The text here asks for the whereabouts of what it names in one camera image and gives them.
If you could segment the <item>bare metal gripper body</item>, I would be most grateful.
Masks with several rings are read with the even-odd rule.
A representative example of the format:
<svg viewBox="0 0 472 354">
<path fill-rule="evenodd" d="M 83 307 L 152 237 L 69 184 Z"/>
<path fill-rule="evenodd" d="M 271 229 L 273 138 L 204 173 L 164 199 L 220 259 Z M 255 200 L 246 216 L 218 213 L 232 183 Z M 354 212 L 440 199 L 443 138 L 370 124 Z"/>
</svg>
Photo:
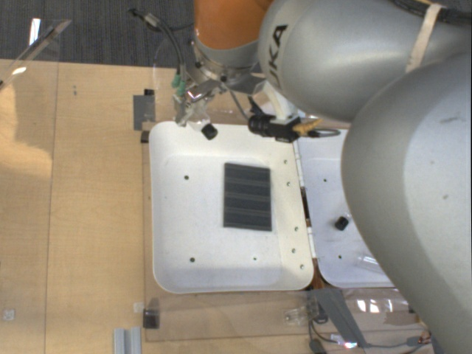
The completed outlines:
<svg viewBox="0 0 472 354">
<path fill-rule="evenodd" d="M 224 67 L 217 63 L 183 63 L 182 103 L 192 105 L 226 91 L 256 94 L 263 87 L 264 77 L 252 74 L 253 68 Z"/>
</svg>

